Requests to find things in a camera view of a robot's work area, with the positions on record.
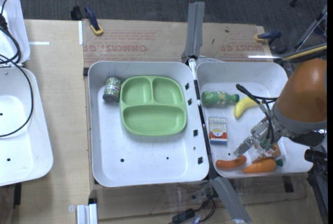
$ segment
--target yellow banana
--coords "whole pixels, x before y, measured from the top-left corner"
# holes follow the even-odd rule
[[[235,107],[234,107],[235,118],[239,118],[247,108],[253,107],[253,106],[258,106],[258,104],[254,100],[252,100],[250,97],[247,96],[245,98],[242,98],[235,104]]]

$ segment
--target can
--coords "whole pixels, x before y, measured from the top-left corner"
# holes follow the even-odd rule
[[[106,80],[103,99],[105,102],[119,102],[121,80],[117,77],[111,77]]]

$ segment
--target divided plate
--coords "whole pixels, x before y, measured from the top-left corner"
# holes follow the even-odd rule
[[[183,130],[187,114],[182,88],[173,79],[136,76],[120,91],[121,117],[125,127],[138,135],[174,135]]]

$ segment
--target small box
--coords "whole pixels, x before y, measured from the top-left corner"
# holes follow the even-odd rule
[[[225,118],[221,117],[209,117],[209,140],[211,143],[223,144],[228,143],[227,125]]]
[[[251,147],[248,152],[252,163],[256,163],[266,158],[275,159],[276,157],[281,155],[278,143],[272,145],[271,148],[269,148],[267,151],[263,149],[261,146],[254,144],[253,147]]]

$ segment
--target small bottle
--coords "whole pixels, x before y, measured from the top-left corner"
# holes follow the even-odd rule
[[[227,94],[226,92],[216,91],[208,92],[205,91],[201,95],[201,101],[203,104],[214,104],[224,105],[226,103],[236,103],[239,101],[238,94]]]

